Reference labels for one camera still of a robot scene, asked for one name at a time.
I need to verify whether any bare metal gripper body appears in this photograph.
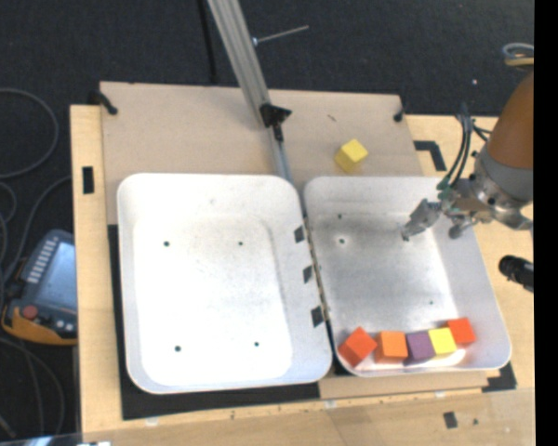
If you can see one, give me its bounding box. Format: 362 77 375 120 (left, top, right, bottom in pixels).
439 177 535 231

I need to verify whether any white plastic tray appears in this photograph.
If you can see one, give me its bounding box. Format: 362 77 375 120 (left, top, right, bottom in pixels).
301 176 513 379
115 172 334 396

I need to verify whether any yellow cube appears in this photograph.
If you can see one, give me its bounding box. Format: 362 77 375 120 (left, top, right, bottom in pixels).
333 138 370 175
428 326 458 357

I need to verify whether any red cube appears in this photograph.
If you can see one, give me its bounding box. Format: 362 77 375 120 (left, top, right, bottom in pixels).
338 326 379 369
446 317 477 347

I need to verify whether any purple cube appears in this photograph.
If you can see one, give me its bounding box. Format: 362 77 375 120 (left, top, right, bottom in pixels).
405 331 436 364

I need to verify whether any orange cube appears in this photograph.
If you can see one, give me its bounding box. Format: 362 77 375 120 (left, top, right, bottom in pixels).
374 330 409 365

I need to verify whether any brown cardboard board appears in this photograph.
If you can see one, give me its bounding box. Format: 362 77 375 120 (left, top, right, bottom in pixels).
99 80 492 401

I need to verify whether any black cylinder on white bracket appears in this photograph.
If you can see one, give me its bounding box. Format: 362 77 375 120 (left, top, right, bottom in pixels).
498 255 535 294

